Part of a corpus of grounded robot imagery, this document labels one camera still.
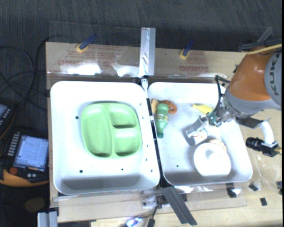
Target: black fabric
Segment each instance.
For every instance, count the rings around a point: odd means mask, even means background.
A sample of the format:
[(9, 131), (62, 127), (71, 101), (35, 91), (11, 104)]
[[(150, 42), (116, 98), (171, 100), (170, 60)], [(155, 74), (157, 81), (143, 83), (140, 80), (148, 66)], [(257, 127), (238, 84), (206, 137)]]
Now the black fabric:
[[(61, 23), (53, 28), (53, 21)], [(282, 37), (282, 0), (0, 0), (0, 46), (16, 46), (34, 58), (52, 29), (74, 35), (63, 22), (137, 29), (155, 27), (157, 47), (184, 48), (193, 38), (196, 50), (236, 51), (241, 42), (256, 41), (267, 28), (272, 29), (273, 38)], [(81, 39), (78, 35), (80, 31), (76, 31), (74, 38), (56, 40), (74, 43)], [(128, 40), (137, 43), (132, 37)], [(15, 124), (47, 130), (44, 46), (38, 52), (33, 90), (18, 112)], [(23, 52), (0, 50), (0, 73), (5, 78), (26, 70), (31, 70), (31, 64)], [(12, 82), (28, 87), (32, 76), (32, 73), (23, 74)], [(20, 94), (26, 91), (19, 87), (17, 90)], [(0, 97), (11, 102), (21, 100), (6, 84), (0, 89)], [(1, 191), (0, 227), (36, 226), (36, 213), (25, 211), (23, 204), (30, 198), (46, 197), (46, 185), (31, 189), (3, 186)]]

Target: divided green plate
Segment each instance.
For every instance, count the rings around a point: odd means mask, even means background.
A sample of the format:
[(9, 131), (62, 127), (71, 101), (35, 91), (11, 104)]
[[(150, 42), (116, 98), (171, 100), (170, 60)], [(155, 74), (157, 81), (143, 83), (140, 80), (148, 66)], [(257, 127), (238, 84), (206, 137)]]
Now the divided green plate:
[(142, 147), (137, 114), (126, 104), (88, 105), (81, 114), (81, 131), (85, 148), (97, 157), (125, 157)]

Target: blue and yellow clamp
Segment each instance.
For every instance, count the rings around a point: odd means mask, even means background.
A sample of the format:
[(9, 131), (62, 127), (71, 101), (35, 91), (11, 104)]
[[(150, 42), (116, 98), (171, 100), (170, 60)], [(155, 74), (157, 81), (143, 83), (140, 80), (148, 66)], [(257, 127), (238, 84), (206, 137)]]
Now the blue and yellow clamp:
[(89, 44), (93, 43), (96, 38), (96, 35), (92, 35), (91, 37), (87, 38), (85, 41), (77, 45), (77, 51), (80, 53), (86, 51), (89, 47)]
[(185, 46), (185, 48), (182, 50), (181, 54), (180, 54), (180, 57), (182, 59), (186, 59), (188, 54), (189, 54), (189, 51), (191, 49), (191, 47), (193, 46), (193, 43), (194, 43), (194, 40), (193, 39), (190, 39), (189, 42), (187, 43), (187, 45)]

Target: yellow cable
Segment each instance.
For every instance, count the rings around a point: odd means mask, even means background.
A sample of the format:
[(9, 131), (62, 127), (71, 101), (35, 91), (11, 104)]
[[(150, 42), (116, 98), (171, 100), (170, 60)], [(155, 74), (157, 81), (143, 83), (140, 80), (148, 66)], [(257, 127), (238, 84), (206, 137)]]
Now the yellow cable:
[(252, 55), (252, 54), (257, 54), (257, 53), (261, 53), (264, 51), (269, 51), (269, 50), (273, 50), (273, 49), (277, 49), (277, 48), (281, 48), (282, 44), (276, 44), (273, 46), (269, 46), (269, 47), (265, 47), (256, 51), (242, 51), (243, 53), (247, 54), (247, 55)]

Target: plastic bottle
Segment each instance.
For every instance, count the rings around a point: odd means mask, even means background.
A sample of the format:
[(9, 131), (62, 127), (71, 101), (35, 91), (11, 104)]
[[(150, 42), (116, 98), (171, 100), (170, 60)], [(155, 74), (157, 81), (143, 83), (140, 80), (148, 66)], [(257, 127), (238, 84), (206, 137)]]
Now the plastic bottle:
[(155, 125), (158, 138), (163, 138), (163, 130), (168, 123), (168, 110), (169, 106), (167, 104), (158, 104), (157, 113), (155, 116)]

